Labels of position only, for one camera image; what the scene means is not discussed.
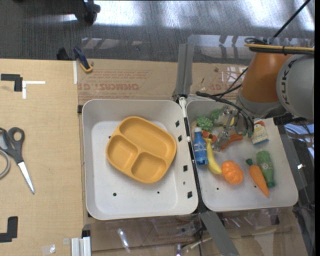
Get green grapes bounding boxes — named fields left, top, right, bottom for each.
left=195, top=115, right=214, bottom=132

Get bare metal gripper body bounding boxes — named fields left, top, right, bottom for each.
left=234, top=109, right=252, bottom=137

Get green toy bottle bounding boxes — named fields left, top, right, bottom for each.
left=255, top=149, right=277, bottom=189

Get orange divided plate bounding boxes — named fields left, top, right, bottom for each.
left=105, top=115, right=178, bottom=185

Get white and red carton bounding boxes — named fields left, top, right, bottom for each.
left=250, top=118, right=270, bottom=146

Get orange sausage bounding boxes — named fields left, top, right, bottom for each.
left=220, top=133, right=244, bottom=151

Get yellow banana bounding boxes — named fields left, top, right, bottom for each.
left=205, top=137, right=223, bottom=176

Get orange carrot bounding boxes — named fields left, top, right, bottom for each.
left=245, top=158, right=271, bottom=199

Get red pizza slice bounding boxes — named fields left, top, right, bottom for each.
left=201, top=129, right=218, bottom=144

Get blue toy bottle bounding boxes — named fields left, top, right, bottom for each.
left=192, top=126, right=209, bottom=166

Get white plastic tray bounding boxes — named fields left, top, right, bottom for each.
left=81, top=98, right=200, bottom=221
left=185, top=99, right=300, bottom=213

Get grey handled scissors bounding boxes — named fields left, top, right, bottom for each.
left=0, top=126, right=36, bottom=196

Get orange pumpkin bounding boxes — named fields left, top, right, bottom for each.
left=221, top=160, right=245, bottom=185

